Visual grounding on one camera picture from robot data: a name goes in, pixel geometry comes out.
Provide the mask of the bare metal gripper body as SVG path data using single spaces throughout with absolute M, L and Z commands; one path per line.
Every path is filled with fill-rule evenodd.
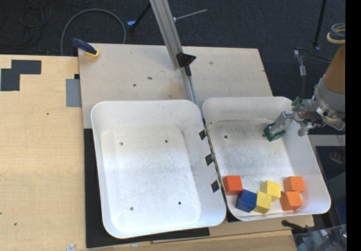
M 345 131 L 345 114 L 330 107 L 325 101 L 315 99 L 294 100 L 293 118 L 303 129 L 330 126 Z

